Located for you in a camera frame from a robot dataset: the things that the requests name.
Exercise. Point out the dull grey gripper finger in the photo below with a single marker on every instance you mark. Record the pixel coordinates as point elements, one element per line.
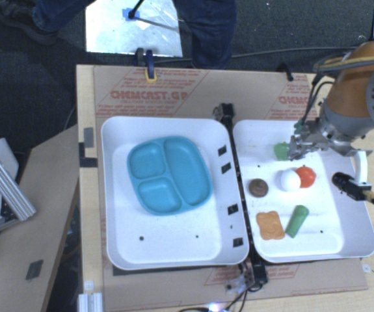
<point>293,148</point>
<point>305,152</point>

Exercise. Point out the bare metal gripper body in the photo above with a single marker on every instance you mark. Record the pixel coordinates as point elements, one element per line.
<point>323,138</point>

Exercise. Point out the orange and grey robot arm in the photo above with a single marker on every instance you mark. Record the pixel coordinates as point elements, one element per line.
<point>349,93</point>

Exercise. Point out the green toy pepper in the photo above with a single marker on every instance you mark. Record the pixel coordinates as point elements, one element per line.
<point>280,151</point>

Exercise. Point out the red toy tomato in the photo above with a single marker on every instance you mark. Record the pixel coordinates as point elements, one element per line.
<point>307,176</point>

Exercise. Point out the white toy egg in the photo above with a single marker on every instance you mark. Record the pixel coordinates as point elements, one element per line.
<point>289,180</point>

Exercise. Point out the brown toy doughnut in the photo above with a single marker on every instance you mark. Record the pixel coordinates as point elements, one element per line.
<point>258,188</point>

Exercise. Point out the white plastic tray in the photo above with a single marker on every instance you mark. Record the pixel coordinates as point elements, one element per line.
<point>173,239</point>
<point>329,213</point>

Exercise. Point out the thin black rod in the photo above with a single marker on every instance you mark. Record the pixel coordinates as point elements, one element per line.
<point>242,193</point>

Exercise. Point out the green toy cucumber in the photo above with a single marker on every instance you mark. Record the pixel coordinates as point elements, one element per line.
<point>297,221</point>

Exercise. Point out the orange toy biscuit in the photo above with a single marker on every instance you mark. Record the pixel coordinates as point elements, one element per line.
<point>270,225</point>

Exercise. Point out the blue divided plate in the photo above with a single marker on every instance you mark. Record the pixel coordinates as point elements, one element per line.
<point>170,174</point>

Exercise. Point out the brown cardboard board, red print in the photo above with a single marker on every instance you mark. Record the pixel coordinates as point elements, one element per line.
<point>180,89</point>

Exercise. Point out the person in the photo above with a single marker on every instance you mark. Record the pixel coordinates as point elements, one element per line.
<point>206,21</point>

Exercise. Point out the black cylinder on white bracket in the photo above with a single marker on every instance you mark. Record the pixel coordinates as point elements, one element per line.
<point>347,184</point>

